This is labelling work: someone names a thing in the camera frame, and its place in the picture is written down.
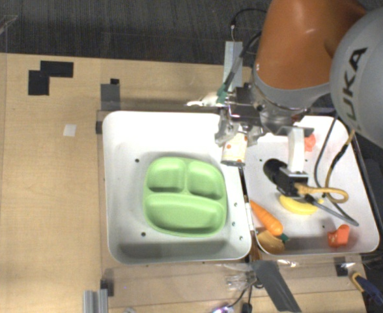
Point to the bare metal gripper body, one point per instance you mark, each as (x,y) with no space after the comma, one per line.
(247,108)

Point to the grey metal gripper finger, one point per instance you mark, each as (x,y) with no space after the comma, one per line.
(254,135)
(226,129)

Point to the white carton with orange dots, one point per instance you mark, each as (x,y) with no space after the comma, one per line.
(234,151)

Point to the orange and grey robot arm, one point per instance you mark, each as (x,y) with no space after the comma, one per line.
(302,34)

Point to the red toy food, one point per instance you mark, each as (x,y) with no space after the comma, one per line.
(310,142)

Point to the thin black and white rod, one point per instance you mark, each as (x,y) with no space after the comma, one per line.
(247,207)

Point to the orange carrot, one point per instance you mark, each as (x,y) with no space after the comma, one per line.
(268,220)

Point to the yellow banana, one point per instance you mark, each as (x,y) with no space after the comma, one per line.
(300,208)

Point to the green divided plate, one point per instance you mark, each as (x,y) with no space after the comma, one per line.
(181,207)

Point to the white plastic tray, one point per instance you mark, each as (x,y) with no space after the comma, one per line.
(348,174)
(123,181)

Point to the tan bread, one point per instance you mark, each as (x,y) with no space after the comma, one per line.
(271,242)

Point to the orange red sausage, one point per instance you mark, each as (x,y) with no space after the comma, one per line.
(338,236)

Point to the black cylinder on white bracket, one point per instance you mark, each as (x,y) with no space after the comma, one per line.
(286,179)

